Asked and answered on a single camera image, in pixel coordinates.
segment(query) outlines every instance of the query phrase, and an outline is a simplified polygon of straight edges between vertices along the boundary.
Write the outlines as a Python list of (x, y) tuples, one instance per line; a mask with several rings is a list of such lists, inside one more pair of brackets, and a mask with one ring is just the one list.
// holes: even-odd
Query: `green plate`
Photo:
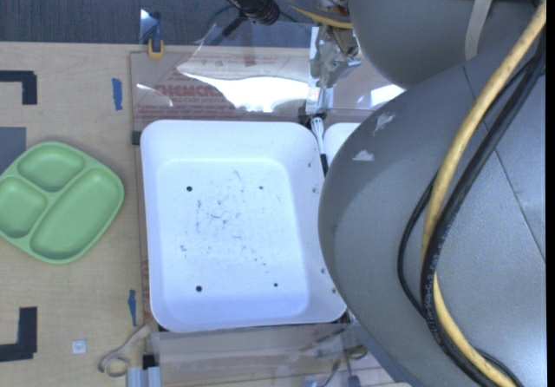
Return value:
[(123, 203), (120, 178), (65, 143), (29, 148), (0, 174), (0, 236), (52, 264), (79, 259)]

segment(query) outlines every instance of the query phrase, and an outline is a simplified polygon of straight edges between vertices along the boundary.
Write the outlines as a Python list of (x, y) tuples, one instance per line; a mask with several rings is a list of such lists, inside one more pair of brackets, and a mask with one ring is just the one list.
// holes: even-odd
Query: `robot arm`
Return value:
[(338, 290), (399, 380), (545, 385), (546, 0), (317, 1), (324, 89), (360, 46), (408, 90), (326, 175), (319, 232)]

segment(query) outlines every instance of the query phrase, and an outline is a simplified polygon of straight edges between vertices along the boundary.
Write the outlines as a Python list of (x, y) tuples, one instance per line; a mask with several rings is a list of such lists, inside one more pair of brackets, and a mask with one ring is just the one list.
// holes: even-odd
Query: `blue tape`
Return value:
[(129, 290), (129, 298), (127, 299), (127, 305), (129, 305), (129, 312), (131, 313), (131, 320), (133, 321), (133, 327), (137, 326), (137, 301), (135, 300), (135, 290)]
[(121, 101), (123, 100), (123, 91), (121, 91), (121, 80), (117, 78), (112, 79), (112, 93), (114, 95), (114, 105), (116, 111), (121, 111)]

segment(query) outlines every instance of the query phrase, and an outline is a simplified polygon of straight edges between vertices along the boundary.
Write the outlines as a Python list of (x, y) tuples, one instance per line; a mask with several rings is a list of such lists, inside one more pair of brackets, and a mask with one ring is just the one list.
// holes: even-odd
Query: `white plastic tray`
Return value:
[(335, 123), (325, 130), (323, 133), (323, 147), (330, 165), (341, 146), (359, 126), (360, 123), (342, 122)]
[(155, 121), (140, 138), (151, 308), (170, 331), (330, 322), (316, 139), (290, 122)]

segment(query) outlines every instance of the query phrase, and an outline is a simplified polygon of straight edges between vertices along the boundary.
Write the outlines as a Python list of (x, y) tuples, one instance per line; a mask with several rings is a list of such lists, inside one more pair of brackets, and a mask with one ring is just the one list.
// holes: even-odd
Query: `small label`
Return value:
[(73, 350), (74, 355), (87, 352), (87, 340), (86, 339), (74, 340), (71, 343), (71, 349)]

